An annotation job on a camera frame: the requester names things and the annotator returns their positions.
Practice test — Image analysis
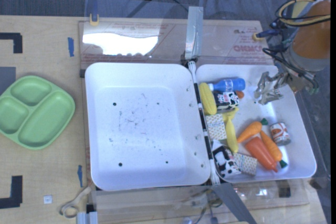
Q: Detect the brown cardboard board red print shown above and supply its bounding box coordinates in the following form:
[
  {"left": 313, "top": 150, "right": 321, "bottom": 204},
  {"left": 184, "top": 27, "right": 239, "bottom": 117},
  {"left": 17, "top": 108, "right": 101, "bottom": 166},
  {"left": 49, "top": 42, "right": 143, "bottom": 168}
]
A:
[{"left": 78, "top": 19, "right": 311, "bottom": 208}]

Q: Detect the yellow corn cob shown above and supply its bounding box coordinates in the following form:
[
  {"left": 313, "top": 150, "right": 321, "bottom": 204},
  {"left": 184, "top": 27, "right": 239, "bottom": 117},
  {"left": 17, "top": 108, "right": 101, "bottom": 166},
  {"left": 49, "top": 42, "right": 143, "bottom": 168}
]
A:
[{"left": 198, "top": 82, "right": 218, "bottom": 116}]

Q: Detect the orange carrot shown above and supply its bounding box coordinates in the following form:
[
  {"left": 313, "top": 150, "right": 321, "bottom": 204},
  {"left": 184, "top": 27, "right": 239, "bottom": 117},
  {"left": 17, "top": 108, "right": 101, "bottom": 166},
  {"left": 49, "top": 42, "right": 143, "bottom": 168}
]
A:
[
  {"left": 236, "top": 118, "right": 269, "bottom": 144},
  {"left": 259, "top": 130, "right": 289, "bottom": 169}
]

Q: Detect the blue plastic bottle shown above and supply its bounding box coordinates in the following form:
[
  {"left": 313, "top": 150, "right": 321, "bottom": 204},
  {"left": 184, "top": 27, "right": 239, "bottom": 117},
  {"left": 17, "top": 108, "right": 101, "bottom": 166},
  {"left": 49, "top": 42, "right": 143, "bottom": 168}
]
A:
[{"left": 207, "top": 77, "right": 246, "bottom": 93}]

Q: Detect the white plastic tray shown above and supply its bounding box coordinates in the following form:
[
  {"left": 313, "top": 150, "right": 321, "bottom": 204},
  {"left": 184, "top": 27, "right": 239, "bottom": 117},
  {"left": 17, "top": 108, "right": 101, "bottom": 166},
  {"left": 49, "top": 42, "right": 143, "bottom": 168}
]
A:
[
  {"left": 195, "top": 63, "right": 318, "bottom": 184},
  {"left": 84, "top": 61, "right": 212, "bottom": 192}
]

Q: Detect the cow print carton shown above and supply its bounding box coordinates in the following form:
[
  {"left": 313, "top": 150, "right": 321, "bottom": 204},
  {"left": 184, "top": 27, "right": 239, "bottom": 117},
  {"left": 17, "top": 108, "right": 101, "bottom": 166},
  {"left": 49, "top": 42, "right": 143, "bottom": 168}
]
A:
[
  {"left": 211, "top": 139, "right": 242, "bottom": 179},
  {"left": 213, "top": 91, "right": 240, "bottom": 111}
]

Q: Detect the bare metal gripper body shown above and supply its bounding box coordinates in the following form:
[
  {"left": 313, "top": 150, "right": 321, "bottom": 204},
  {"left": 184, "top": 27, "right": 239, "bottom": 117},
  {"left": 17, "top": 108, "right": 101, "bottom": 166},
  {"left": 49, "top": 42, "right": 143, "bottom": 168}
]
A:
[{"left": 275, "top": 65, "right": 317, "bottom": 94}]

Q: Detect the yellow banana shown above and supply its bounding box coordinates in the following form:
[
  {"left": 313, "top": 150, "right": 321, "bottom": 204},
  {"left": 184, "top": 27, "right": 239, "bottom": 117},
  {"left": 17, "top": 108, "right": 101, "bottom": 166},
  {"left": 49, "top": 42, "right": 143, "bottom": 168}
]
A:
[{"left": 222, "top": 107, "right": 240, "bottom": 154}]

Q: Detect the white carton orange pattern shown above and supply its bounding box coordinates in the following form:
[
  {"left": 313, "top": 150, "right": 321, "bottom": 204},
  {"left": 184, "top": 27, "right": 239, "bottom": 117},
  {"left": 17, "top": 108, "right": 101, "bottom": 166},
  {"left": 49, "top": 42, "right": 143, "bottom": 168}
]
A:
[
  {"left": 205, "top": 113, "right": 228, "bottom": 142},
  {"left": 233, "top": 152, "right": 258, "bottom": 176}
]

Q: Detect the orange and white can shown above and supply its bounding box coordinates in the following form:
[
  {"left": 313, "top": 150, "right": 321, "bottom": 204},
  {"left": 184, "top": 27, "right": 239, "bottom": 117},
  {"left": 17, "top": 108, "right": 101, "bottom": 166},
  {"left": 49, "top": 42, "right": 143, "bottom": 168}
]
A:
[{"left": 269, "top": 122, "right": 292, "bottom": 146}]

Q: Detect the green divided plate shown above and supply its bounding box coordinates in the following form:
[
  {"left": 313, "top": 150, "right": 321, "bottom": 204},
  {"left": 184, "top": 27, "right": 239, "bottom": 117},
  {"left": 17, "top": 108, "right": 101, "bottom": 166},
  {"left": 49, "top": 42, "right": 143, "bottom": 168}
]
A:
[{"left": 0, "top": 75, "right": 76, "bottom": 151}]

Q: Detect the orange bottle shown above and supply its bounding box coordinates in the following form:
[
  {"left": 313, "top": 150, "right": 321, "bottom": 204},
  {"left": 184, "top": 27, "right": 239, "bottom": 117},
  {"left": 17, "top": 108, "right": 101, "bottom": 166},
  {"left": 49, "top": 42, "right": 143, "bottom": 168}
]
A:
[{"left": 245, "top": 136, "right": 279, "bottom": 174}]

